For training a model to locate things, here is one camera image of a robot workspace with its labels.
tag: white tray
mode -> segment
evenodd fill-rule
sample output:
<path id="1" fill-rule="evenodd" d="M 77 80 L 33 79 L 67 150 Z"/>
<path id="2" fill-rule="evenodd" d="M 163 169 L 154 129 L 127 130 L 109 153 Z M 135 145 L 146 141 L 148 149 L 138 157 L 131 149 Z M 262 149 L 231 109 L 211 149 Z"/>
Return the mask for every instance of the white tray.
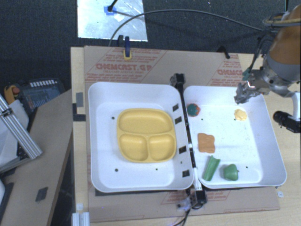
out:
<path id="1" fill-rule="evenodd" d="M 88 92 L 91 178 L 102 192 L 181 190 L 190 187 L 193 172 L 181 98 L 169 85 L 98 82 Z M 117 141 L 117 118 L 130 108 L 160 109 L 174 121 L 177 151 L 173 159 L 159 163 L 135 163 L 125 159 Z M 175 123 L 181 117 L 182 122 Z"/>
<path id="2" fill-rule="evenodd" d="M 196 117 L 188 117 L 194 148 L 198 178 L 212 189 L 279 186 L 286 180 L 286 171 L 270 122 L 263 96 L 251 98 L 248 103 L 234 102 L 236 88 L 190 86 L 184 91 L 186 105 L 196 103 L 201 111 Z M 246 121 L 235 121 L 234 111 L 247 113 Z M 198 133 L 215 137 L 215 153 L 200 153 Z M 211 181 L 202 177 L 209 157 L 221 162 Z M 238 180 L 225 180 L 223 168 L 236 164 Z"/>

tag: dark floor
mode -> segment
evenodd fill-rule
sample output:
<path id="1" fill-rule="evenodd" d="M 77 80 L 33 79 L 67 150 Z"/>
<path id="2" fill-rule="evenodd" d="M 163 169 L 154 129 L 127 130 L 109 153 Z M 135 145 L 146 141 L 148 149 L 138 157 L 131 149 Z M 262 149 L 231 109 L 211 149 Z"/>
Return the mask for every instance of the dark floor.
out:
<path id="1" fill-rule="evenodd" d="M 301 0 L 289 0 L 288 8 L 300 3 Z M 144 11 L 198 9 L 259 28 L 263 28 L 264 18 L 284 12 L 284 5 L 285 0 L 143 0 Z M 0 8 L 1 93 L 10 82 L 43 77 L 59 78 L 69 89 L 70 47 L 108 45 L 107 40 L 77 37 L 77 0 L 0 0 Z M 230 21 L 183 12 L 148 15 L 146 27 L 149 41 L 133 42 L 132 47 L 216 51 L 223 45 L 229 52 L 253 53 L 261 35 Z M 64 216 L 55 213 L 53 225 L 69 225 L 71 165 L 68 165 L 58 205 L 69 210 L 61 212 Z"/>

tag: table surface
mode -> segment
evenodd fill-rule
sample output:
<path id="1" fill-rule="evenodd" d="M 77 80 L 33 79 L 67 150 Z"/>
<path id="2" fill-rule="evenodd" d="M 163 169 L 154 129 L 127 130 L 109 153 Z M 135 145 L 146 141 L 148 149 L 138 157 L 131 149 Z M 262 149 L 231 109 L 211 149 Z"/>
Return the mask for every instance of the table surface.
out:
<path id="1" fill-rule="evenodd" d="M 238 55 L 242 70 L 244 71 L 251 63 L 253 55 Z M 76 102 L 76 93 L 84 90 L 84 49 L 71 49 L 71 73 L 72 73 L 72 102 Z M 255 63 L 259 67 L 262 59 L 258 59 Z M 290 90 L 300 91 L 300 86 L 294 84 Z M 293 104 L 291 99 L 284 99 L 274 93 L 265 96 L 269 115 L 275 111 L 285 111 L 291 113 Z M 78 108 L 79 114 L 85 114 L 85 108 Z M 202 215 L 188 217 L 186 225 L 203 226 L 283 226 L 283 225 L 299 225 L 301 222 L 301 152 L 300 152 L 300 134 L 294 134 L 284 128 L 280 128 L 276 122 L 272 120 L 272 126 L 278 141 L 280 152 L 285 164 L 287 172 L 286 182 L 277 189 L 282 192 L 284 197 L 279 197 L 280 210 L 273 211 L 257 211 L 246 213 L 231 213 L 218 215 Z M 74 172 L 75 172 L 75 198 L 76 203 L 83 204 L 83 210 L 77 212 L 88 211 L 87 196 L 87 152 L 86 148 L 86 124 L 85 122 L 74 122 Z M 173 225 L 182 218 L 155 218 L 143 220 L 128 220 L 115 222 L 91 223 L 91 226 L 152 226 L 152 225 Z"/>

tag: divided yellow plate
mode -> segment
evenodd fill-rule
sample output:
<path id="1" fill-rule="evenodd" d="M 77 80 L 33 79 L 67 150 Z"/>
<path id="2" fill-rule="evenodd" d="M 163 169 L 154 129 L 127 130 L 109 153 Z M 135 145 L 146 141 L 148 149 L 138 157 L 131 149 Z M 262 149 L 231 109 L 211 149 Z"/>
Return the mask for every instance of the divided yellow plate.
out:
<path id="1" fill-rule="evenodd" d="M 118 145 L 132 162 L 163 162 L 176 152 L 176 137 L 171 117 L 157 109 L 127 109 L 117 120 Z"/>

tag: metal sheet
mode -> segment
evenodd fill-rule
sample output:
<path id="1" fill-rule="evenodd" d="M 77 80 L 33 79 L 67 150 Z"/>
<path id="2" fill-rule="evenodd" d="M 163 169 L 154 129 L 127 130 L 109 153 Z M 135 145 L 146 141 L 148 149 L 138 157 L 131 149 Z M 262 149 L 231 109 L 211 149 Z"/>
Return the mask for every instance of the metal sheet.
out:
<path id="1" fill-rule="evenodd" d="M 110 39 L 119 25 L 130 17 L 113 14 L 107 15 L 104 8 L 114 0 L 78 0 L 78 37 Z M 118 0 L 114 8 L 118 12 L 135 16 L 143 13 L 142 0 Z M 115 35 L 129 36 L 133 41 L 147 41 L 144 16 L 132 20 Z"/>

